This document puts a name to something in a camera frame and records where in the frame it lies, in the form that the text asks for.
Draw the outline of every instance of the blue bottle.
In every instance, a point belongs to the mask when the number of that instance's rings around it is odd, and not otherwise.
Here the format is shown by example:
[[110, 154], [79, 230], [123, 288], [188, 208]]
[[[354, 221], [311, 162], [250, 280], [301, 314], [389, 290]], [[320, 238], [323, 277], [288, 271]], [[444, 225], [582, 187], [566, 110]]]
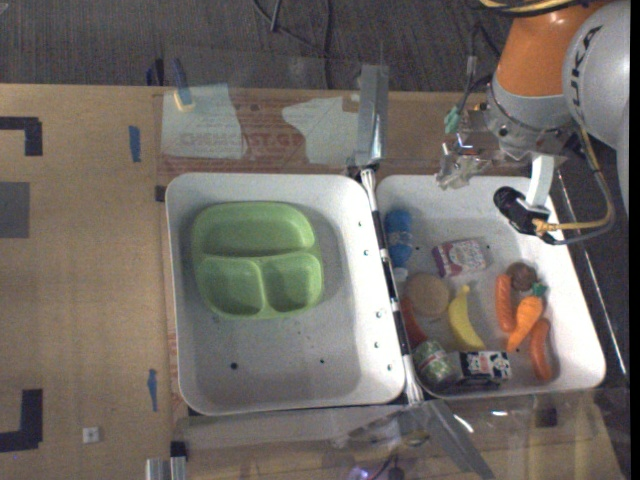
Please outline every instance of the blue bottle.
[[407, 262], [413, 252], [411, 214], [406, 210], [393, 210], [387, 213], [384, 219], [384, 229], [393, 275], [396, 282], [402, 283], [409, 275]]

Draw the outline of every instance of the toy banana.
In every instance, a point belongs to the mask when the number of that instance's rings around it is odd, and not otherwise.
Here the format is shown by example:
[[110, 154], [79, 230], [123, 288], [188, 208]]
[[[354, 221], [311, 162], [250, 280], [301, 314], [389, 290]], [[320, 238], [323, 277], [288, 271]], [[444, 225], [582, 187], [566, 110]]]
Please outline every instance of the toy banana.
[[458, 293], [449, 303], [449, 325], [456, 339], [458, 347], [463, 351], [486, 350], [484, 342], [476, 334], [471, 322], [469, 321], [469, 313], [467, 310], [467, 294], [469, 286], [463, 285]]

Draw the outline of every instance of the toy carrot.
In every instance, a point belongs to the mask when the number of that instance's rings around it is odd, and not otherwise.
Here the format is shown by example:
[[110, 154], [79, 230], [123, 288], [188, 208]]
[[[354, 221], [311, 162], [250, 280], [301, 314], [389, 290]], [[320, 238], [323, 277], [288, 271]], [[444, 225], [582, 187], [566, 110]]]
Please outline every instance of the toy carrot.
[[535, 323], [542, 316], [544, 310], [544, 294], [546, 286], [540, 283], [533, 283], [533, 293], [527, 295], [518, 304], [516, 309], [516, 328], [509, 335], [507, 340], [507, 352], [513, 352], [520, 346], [520, 343], [527, 337]]
[[511, 276], [508, 274], [496, 277], [496, 316], [500, 329], [513, 332], [516, 328], [516, 318], [511, 305]]
[[533, 372], [539, 380], [544, 382], [549, 382], [553, 375], [545, 353], [545, 341], [550, 327], [549, 320], [541, 318], [531, 329], [531, 340], [529, 341], [529, 358], [531, 359]]
[[407, 330], [409, 346], [413, 350], [423, 341], [427, 341], [427, 335], [416, 320], [413, 313], [413, 303], [409, 297], [403, 297], [400, 301], [400, 312], [402, 313], [402, 320], [404, 320], [404, 327]]

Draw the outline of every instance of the toy food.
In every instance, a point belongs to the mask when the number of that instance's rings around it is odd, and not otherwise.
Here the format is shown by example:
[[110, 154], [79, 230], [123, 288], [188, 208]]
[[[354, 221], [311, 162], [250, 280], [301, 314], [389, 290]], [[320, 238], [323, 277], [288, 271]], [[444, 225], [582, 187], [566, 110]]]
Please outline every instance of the toy food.
[[411, 214], [406, 210], [393, 210], [384, 218], [393, 275], [399, 283], [406, 281], [409, 275], [407, 262], [413, 253], [411, 220]]
[[511, 375], [511, 362], [502, 350], [451, 352], [448, 354], [460, 370], [457, 387], [497, 389]]
[[413, 314], [413, 304], [411, 299], [403, 297], [400, 301], [400, 312], [402, 313], [402, 320], [404, 321], [404, 327], [407, 330], [407, 337], [409, 338], [409, 346], [411, 349], [415, 349], [423, 341], [427, 341], [427, 335], [420, 327], [420, 324], [416, 321]]
[[516, 328], [507, 340], [507, 352], [513, 352], [520, 346], [542, 316], [542, 311], [544, 310], [542, 294], [545, 292], [546, 286], [540, 283], [533, 283], [532, 289], [533, 293], [522, 299], [516, 309]]
[[445, 242], [431, 250], [440, 277], [477, 272], [487, 267], [487, 260], [477, 240]]
[[484, 342], [476, 334], [471, 322], [467, 308], [467, 294], [469, 286], [462, 285], [454, 299], [449, 303], [449, 325], [458, 343], [460, 350], [475, 351], [486, 350]]
[[533, 372], [539, 380], [545, 382], [549, 382], [553, 375], [545, 353], [545, 342], [550, 327], [549, 320], [541, 318], [531, 329], [531, 340], [529, 341], [529, 357], [531, 358]]
[[446, 389], [460, 378], [459, 368], [436, 340], [423, 341], [412, 357], [418, 377], [431, 389]]
[[533, 283], [538, 280], [536, 270], [522, 261], [509, 265], [506, 273], [511, 277], [511, 287], [518, 292], [531, 290]]
[[508, 274], [496, 277], [496, 317], [500, 329], [504, 332], [512, 332], [516, 328], [516, 318], [511, 304], [511, 276]]
[[420, 272], [409, 277], [405, 296], [411, 299], [414, 311], [422, 316], [437, 317], [447, 310], [450, 294], [439, 277]]

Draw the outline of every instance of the green divided plate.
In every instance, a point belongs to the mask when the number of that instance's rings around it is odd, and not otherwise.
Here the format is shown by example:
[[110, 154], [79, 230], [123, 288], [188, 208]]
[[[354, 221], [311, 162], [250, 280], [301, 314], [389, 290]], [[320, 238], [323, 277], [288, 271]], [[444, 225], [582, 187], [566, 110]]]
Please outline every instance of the green divided plate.
[[196, 283], [207, 306], [225, 318], [299, 314], [322, 297], [322, 256], [297, 208], [277, 202], [220, 203], [191, 229]]

